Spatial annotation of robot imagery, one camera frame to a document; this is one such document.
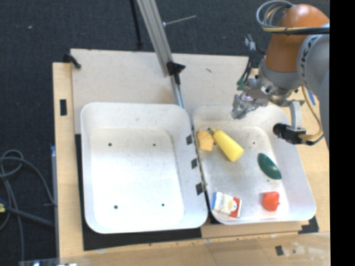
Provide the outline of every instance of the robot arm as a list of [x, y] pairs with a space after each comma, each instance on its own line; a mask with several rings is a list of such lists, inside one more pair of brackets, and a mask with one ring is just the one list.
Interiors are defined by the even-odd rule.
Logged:
[[[279, 23], [272, 20], [284, 12]], [[292, 5], [276, 0], [264, 3], [257, 11], [257, 20], [262, 28], [272, 33], [259, 72], [249, 78], [250, 62], [246, 72], [238, 81], [231, 115], [243, 118], [248, 112], [272, 102], [278, 106], [289, 106], [292, 125], [277, 124], [274, 133], [293, 144], [311, 145], [314, 139], [324, 134], [329, 146], [329, 19], [317, 8], [305, 4]], [[252, 52], [255, 44], [246, 40]], [[307, 135], [301, 127], [300, 106], [304, 101], [288, 100], [293, 91], [302, 87], [318, 97], [322, 127], [317, 135]]]

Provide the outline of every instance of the yellow object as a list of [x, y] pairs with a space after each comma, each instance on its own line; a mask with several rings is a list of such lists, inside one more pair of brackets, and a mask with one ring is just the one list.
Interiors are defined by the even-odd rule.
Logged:
[[213, 138], [230, 161], [234, 162], [243, 155], [244, 149], [228, 134], [222, 130], [212, 129], [212, 131]]
[[212, 151], [214, 140], [208, 131], [199, 131], [197, 133], [197, 141], [199, 143], [200, 150]]

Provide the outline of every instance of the white tray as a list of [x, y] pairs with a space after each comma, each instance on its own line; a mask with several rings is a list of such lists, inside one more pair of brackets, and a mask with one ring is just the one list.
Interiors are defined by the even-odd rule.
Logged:
[[[195, 109], [195, 132], [222, 129], [245, 150], [236, 162], [229, 161], [218, 146], [199, 151], [209, 202], [220, 191], [242, 199], [239, 218], [212, 212], [223, 224], [275, 221], [306, 221], [315, 215], [316, 205], [303, 170], [297, 147], [278, 139], [272, 132], [276, 123], [288, 124], [284, 112], [275, 107], [259, 108], [241, 120], [234, 120], [231, 106], [206, 105]], [[259, 168], [257, 155], [269, 156], [281, 171], [281, 180], [272, 180]], [[280, 205], [269, 212], [261, 205], [264, 192], [278, 191]]]
[[90, 103], [81, 112], [85, 219], [98, 233], [197, 228], [207, 219], [187, 112]]

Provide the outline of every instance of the dark background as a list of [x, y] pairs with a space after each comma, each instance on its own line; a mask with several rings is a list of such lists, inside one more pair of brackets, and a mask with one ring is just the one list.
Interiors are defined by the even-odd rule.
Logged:
[[[268, 0], [156, 0], [163, 21], [195, 19], [166, 27], [173, 53], [248, 55], [250, 33], [266, 49], [270, 36], [255, 20]], [[316, 6], [330, 17], [330, 0], [288, 0]], [[153, 51], [138, 11], [144, 51]], [[70, 48], [135, 50], [129, 0], [0, 0], [0, 155], [20, 150], [40, 169], [52, 190], [50, 147], [54, 145], [52, 63]], [[23, 167], [9, 181], [19, 208], [54, 219], [45, 190]], [[0, 196], [6, 192], [0, 181]], [[4, 216], [0, 214], [0, 224]], [[55, 235], [23, 219], [25, 260], [55, 257]], [[0, 231], [0, 265], [21, 258], [19, 225], [12, 216]]]

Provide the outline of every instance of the wooden table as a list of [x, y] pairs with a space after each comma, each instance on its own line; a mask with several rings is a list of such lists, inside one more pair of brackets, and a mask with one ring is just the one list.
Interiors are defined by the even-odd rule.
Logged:
[[[117, 52], [117, 54], [131, 54], [129, 52]], [[150, 58], [147, 64], [154, 68], [159, 65], [156, 61], [154, 53], [142, 53], [145, 58]], [[210, 55], [190, 55], [190, 54], [174, 54], [177, 63], [184, 64], [187, 62], [186, 71], [182, 73], [196, 76], [197, 71], [188, 71], [188, 68], [204, 68], [204, 73], [210, 71], [218, 71], [221, 78], [223, 74], [231, 74], [236, 71], [237, 80], [245, 68], [246, 57], [221, 57]], [[206, 82], [211, 76], [206, 75]], [[183, 83], [189, 83], [189, 77], [182, 80]], [[183, 92], [192, 90], [192, 87], [182, 87]], [[308, 222], [285, 222], [285, 223], [268, 223], [267, 225], [248, 224], [241, 226], [223, 226], [205, 224], [201, 227], [202, 239], [165, 242], [153, 244], [137, 244], [124, 247], [113, 247], [101, 250], [84, 251], [83, 234], [82, 234], [82, 218], [80, 213], [80, 199], [78, 187], [78, 170], [77, 156], [75, 147], [75, 128], [74, 128], [74, 109], [73, 109], [73, 87], [72, 87], [72, 65], [69, 63], [53, 63], [53, 90], [54, 90], [54, 118], [55, 118], [55, 148], [56, 148], [56, 166], [57, 166], [57, 194], [58, 194], [58, 226], [59, 226], [59, 256], [60, 257], [76, 257], [82, 255], [93, 255], [98, 253], [126, 253], [132, 258], [139, 253], [147, 253], [147, 255], [157, 255], [159, 249], [171, 247], [188, 247], [192, 245], [200, 245], [201, 253], [195, 249], [197, 256], [204, 255], [206, 242], [211, 241], [229, 241], [243, 238], [265, 238], [273, 237], [277, 233], [278, 236], [284, 234], [297, 234], [301, 230], [302, 225]], [[229, 96], [232, 101], [234, 93]], [[293, 96], [295, 99], [301, 99], [302, 94], [298, 93]], [[66, 114], [61, 115], [60, 103], [66, 102]], [[290, 117], [288, 109], [284, 109], [285, 113]], [[311, 115], [308, 107], [302, 107], [303, 126], [307, 128], [307, 132], [312, 133], [317, 130], [317, 123]], [[298, 146], [298, 151], [305, 169], [314, 199], [316, 201], [316, 218], [320, 232], [330, 232], [330, 215], [329, 215], [329, 151], [325, 140], [323, 139], [314, 146]]]

